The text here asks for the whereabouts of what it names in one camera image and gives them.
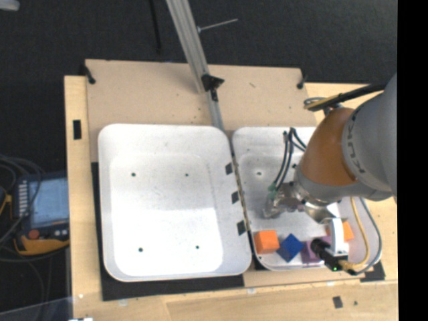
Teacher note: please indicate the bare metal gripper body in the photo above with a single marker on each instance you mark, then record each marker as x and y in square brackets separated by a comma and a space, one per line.
[290, 199]

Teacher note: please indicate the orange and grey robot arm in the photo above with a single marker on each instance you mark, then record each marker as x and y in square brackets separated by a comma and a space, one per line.
[364, 152]

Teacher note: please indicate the blue cube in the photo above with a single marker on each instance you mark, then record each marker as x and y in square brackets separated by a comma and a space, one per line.
[290, 247]

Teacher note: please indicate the orange cube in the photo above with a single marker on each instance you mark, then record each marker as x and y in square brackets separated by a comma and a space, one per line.
[347, 232]
[265, 241]

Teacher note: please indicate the white plastic tray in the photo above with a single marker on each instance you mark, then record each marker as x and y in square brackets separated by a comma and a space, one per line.
[167, 212]
[264, 152]

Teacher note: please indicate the purple cube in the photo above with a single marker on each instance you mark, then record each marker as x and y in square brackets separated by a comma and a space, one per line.
[309, 253]

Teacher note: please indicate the pale brown flat board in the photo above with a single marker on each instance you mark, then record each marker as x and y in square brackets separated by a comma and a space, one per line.
[150, 95]

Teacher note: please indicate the black cylinder on white bracket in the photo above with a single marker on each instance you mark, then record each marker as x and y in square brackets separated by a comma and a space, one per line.
[337, 234]

